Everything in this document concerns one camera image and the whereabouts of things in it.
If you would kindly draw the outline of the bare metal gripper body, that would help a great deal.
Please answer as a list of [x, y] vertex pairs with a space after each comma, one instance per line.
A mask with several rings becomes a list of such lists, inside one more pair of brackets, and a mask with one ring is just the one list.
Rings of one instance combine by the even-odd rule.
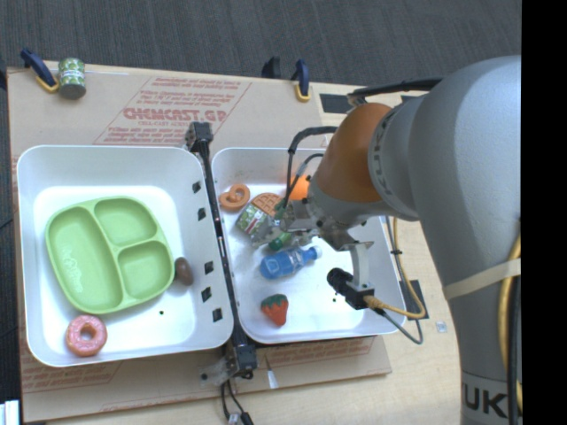
[[336, 251], [350, 250], [361, 241], [353, 237], [351, 224], [336, 220], [309, 199], [292, 200], [281, 211], [280, 228], [303, 236], [319, 236]]

